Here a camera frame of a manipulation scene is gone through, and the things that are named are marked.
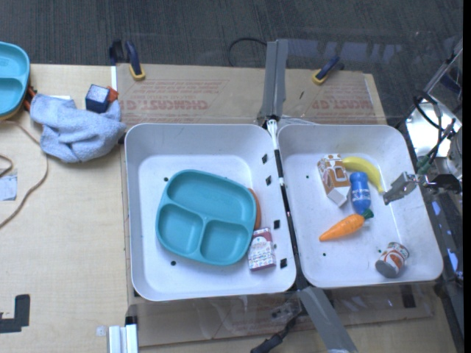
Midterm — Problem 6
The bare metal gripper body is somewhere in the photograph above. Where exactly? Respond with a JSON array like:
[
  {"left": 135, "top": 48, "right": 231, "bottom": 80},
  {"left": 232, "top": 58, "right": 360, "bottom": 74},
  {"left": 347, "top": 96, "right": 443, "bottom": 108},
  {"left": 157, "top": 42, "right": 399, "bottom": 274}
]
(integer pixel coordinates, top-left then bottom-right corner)
[{"left": 418, "top": 174, "right": 463, "bottom": 195}]

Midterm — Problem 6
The blue bottle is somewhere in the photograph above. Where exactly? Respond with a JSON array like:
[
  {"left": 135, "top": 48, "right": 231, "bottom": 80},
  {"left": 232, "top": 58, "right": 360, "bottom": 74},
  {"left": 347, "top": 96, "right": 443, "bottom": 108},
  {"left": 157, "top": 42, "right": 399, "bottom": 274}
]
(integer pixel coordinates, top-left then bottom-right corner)
[{"left": 348, "top": 171, "right": 372, "bottom": 215}]

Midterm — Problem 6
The yellow banana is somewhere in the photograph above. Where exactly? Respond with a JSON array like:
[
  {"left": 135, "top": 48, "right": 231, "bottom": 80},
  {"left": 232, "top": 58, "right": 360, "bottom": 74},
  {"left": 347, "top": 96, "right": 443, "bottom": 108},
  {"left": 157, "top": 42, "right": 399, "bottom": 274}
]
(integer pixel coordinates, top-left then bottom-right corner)
[{"left": 341, "top": 155, "right": 386, "bottom": 194}]

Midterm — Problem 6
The orange carrot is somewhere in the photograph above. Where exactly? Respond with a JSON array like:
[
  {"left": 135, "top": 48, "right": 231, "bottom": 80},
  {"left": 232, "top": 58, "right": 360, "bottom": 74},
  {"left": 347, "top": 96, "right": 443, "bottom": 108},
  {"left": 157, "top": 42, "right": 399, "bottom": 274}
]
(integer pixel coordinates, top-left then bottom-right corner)
[{"left": 318, "top": 208, "right": 375, "bottom": 243}]

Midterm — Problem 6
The orange and white can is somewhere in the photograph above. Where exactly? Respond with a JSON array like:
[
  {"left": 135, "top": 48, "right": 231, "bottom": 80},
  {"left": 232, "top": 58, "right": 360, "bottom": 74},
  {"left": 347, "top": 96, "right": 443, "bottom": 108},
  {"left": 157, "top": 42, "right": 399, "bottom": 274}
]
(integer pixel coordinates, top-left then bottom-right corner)
[{"left": 375, "top": 241, "right": 411, "bottom": 279}]

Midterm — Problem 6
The orange and white carton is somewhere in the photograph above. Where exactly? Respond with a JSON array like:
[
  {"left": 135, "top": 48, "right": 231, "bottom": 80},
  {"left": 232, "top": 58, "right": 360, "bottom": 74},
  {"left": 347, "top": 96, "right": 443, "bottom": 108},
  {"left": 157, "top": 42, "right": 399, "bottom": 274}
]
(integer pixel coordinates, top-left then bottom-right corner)
[{"left": 316, "top": 153, "right": 352, "bottom": 208}]

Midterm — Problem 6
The white plastic tray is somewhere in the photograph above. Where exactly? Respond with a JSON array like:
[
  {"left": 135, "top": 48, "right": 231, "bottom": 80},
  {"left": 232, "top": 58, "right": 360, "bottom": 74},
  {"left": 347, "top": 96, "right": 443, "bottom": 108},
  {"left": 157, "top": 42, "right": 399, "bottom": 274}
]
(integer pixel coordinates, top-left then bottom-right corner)
[
  {"left": 124, "top": 122, "right": 297, "bottom": 302},
  {"left": 276, "top": 123, "right": 445, "bottom": 290}
]

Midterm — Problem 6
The orange flat disc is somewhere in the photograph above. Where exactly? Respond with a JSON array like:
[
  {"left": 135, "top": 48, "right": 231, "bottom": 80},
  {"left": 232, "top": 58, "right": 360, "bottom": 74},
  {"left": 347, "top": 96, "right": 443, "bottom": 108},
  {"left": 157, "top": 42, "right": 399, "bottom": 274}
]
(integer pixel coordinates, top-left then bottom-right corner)
[{"left": 247, "top": 188, "right": 263, "bottom": 231}]

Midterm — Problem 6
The pink and white carton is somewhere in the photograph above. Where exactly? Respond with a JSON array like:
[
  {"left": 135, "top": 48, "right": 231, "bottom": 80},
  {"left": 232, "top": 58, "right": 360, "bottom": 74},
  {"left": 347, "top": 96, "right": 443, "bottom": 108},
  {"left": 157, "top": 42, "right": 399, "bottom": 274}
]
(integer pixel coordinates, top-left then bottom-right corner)
[{"left": 247, "top": 227, "right": 277, "bottom": 272}]

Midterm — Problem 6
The blue divided plate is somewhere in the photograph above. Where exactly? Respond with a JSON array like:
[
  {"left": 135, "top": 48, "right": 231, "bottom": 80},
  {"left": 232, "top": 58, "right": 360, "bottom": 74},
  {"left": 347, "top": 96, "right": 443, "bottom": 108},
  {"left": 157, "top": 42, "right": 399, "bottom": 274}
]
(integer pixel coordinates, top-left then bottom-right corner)
[
  {"left": 0, "top": 41, "right": 31, "bottom": 117},
  {"left": 155, "top": 168, "right": 258, "bottom": 267}
]

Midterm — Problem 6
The brown cardboard board red print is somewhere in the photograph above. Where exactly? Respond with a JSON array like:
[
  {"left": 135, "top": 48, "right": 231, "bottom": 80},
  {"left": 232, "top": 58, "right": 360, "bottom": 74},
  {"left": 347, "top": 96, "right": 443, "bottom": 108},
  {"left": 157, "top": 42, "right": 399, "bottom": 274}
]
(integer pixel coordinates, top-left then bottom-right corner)
[{"left": 116, "top": 63, "right": 435, "bottom": 348}]

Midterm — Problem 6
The blue cube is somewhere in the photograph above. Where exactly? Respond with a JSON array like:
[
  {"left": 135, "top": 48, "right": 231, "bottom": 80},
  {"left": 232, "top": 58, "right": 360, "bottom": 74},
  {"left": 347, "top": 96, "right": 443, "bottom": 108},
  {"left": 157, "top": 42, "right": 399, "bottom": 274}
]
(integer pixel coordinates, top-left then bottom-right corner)
[{"left": 85, "top": 84, "right": 110, "bottom": 114}]

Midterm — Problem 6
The pale blue cloth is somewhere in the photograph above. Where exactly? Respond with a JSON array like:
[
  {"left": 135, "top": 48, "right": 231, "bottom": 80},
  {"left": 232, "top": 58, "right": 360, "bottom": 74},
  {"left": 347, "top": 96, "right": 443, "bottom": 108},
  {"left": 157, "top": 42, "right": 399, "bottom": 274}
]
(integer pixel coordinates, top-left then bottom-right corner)
[{"left": 29, "top": 93, "right": 127, "bottom": 164}]

